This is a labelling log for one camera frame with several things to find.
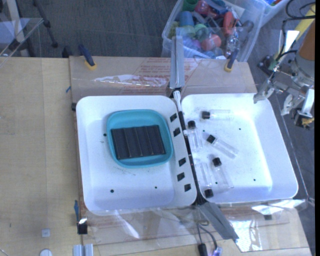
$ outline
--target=white tray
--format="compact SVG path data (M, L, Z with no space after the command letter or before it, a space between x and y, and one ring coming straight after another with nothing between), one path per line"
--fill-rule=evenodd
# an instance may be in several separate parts
M298 192L297 179L268 100L254 104L253 94L195 94L182 100L185 123L195 120L203 142L212 134L239 150L231 159L208 143L194 159L211 164L212 156L221 159L224 171L234 185L228 191L208 198L219 204L269 201L292 198ZM200 118L201 111L231 110L232 121Z
M123 110L150 109L168 124L172 158L159 166L125 168L112 158L107 133L110 114ZM175 103L165 96L89 96L76 105L83 197L91 212L184 207L197 196L188 153ZM176 128L180 134L173 136ZM183 165L179 160L185 159Z

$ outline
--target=tripod leg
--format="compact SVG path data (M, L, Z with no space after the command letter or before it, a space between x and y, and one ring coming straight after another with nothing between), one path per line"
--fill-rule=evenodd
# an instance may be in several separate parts
M55 40L54 34L53 34L52 31L51 31L50 21L47 19L46 14L45 14L45 11L44 11L42 5L40 4L39 0L33 0L33 5L37 7L37 9L38 9L38 11L39 11L39 13L40 13L40 16L43 18L43 24L44 24L44 26L46 27L46 30L48 31L49 36L50 36L51 41L52 41L51 46L52 46L53 48L57 48L57 47L58 47L58 43L57 43L57 41Z

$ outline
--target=gray floor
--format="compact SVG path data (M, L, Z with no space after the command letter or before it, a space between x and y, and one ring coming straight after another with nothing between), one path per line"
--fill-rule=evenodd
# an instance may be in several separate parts
M24 17L40 17L32 0L17 2ZM35 46L36 55L39 57L60 58L65 46L69 46L73 54L78 55L80 43L94 56L160 57L163 41L161 34L176 0L42 0L41 3L59 46L51 47L50 37L42 26L39 29L41 47ZM295 0L289 10L300 15L299 7L303 4L305 1ZM286 17L285 11L280 11L259 32L248 60L257 87L267 78L265 73L257 68L257 64L266 55L275 53L279 30ZM298 21L291 21L286 28L294 29L297 24ZM284 98L285 95L274 94L270 101L298 179L299 191L295 198L314 202L315 130L296 127L289 115L282 117L279 114ZM305 207L300 209L299 215L314 254L315 207L312 203L306 203Z

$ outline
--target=wooden table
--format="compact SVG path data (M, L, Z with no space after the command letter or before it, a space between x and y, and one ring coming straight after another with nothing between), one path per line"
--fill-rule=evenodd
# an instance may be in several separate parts
M253 82L248 64L237 65ZM0 252L9 256L39 255L45 248L53 256L71 255L73 245L82 242L74 211L79 183L70 86L68 59L17 57L0 69ZM289 223L263 228L273 250L240 253L233 241L220 240L223 255L310 256L297 211L288 215ZM49 237L43 237L46 229ZM294 248L288 243L274 249L285 240ZM94 246L94 255L105 255L105 249L108 245ZM132 255L198 251L192 244Z

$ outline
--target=teal plastic tray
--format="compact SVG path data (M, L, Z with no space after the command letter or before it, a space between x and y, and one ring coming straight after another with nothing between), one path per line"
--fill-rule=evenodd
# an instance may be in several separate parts
M117 159L111 130L143 126L159 126L165 154ZM107 119L106 129L112 158L122 167L145 168L158 166L166 163L173 156L174 148L166 120L154 110L135 109L114 112Z

